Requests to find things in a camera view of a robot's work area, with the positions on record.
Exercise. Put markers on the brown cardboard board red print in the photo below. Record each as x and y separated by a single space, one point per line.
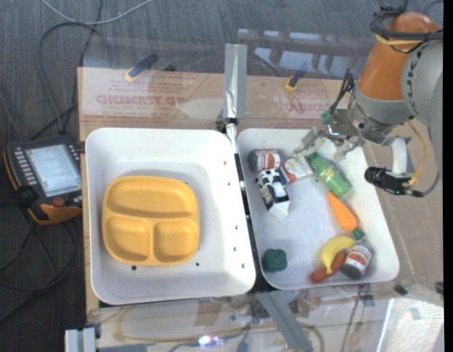
116 101

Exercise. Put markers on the yellow divided plate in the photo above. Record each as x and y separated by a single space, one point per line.
150 220

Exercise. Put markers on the yellow banana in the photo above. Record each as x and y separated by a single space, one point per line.
331 249

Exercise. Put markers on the orange sausage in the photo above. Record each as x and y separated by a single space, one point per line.
327 270

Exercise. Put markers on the red and white small can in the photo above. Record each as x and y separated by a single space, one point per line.
265 160

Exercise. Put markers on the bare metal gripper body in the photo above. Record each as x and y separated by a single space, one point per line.
353 123

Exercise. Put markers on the black cylinder on white bracket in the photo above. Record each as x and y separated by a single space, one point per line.
389 172

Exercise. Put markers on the green broccoli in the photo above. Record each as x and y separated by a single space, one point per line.
274 259

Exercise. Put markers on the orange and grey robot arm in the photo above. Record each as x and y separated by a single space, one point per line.
386 72

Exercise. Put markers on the green plastic bottle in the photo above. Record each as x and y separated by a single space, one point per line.
331 176

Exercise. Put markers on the white plastic tray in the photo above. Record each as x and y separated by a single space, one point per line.
307 229
219 270

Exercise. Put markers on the red and white juice carton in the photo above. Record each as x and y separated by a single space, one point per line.
296 169

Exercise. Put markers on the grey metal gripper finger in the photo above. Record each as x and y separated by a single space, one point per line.
308 143
345 149

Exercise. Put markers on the orange carrot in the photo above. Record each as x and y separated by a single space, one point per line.
342 213

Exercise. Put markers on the orange label small can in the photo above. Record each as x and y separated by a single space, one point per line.
356 260

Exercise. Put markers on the black and white milk carton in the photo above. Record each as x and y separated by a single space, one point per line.
272 193

